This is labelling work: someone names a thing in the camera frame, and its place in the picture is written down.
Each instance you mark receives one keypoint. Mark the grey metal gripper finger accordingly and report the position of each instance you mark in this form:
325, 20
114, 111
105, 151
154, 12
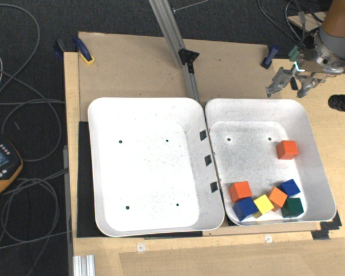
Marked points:
306, 85
279, 80

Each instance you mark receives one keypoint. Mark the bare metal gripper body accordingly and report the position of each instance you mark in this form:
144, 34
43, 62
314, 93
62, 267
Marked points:
319, 65

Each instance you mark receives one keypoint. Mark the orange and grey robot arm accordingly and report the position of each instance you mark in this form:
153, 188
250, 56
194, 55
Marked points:
337, 16

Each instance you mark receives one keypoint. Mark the orange cube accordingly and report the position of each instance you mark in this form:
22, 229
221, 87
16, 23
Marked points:
277, 197
287, 149
240, 191

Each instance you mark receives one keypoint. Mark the white plastic tray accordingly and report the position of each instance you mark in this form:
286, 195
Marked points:
253, 160
149, 168

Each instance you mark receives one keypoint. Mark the blue cube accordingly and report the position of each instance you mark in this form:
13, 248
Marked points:
245, 208
290, 187

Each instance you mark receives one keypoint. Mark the green cube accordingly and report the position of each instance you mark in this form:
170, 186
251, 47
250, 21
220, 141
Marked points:
292, 207

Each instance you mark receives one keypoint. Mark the yellow cube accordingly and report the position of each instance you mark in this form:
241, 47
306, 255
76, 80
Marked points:
264, 204

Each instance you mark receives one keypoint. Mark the brown cardboard board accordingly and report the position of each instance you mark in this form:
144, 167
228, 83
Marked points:
138, 73

